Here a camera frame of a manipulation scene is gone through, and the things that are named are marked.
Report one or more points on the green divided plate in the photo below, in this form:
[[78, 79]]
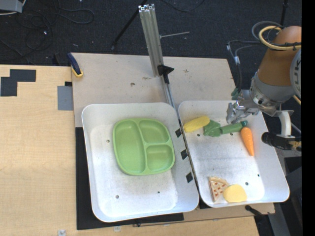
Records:
[[130, 146]]

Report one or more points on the orange carrot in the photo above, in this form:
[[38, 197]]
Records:
[[248, 138]]

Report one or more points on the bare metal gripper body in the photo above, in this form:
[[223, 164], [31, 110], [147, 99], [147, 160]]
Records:
[[258, 101]]

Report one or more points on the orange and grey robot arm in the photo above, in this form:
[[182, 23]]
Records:
[[278, 65]]

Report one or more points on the green toy vegetable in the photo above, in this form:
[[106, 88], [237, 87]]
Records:
[[214, 130]]

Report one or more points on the yellow corn cob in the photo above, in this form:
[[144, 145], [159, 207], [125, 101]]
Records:
[[196, 124]]

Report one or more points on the thin black and white rod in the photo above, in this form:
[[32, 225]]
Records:
[[169, 96]]

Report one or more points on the white plastic tray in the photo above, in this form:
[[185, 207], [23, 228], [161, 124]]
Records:
[[221, 156], [137, 195]]

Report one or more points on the pizza slice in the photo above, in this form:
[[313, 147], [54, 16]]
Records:
[[216, 187]]

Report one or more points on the black cylinder on white bracket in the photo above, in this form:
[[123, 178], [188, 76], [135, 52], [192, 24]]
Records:
[[278, 139]]

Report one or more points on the pale flat board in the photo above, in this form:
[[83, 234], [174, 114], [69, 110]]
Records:
[[118, 82]]

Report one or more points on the yellow round toy food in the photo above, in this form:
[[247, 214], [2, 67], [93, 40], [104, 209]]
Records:
[[235, 193]]

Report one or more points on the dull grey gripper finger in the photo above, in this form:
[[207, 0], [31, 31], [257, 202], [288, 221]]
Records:
[[246, 114], [231, 113]]

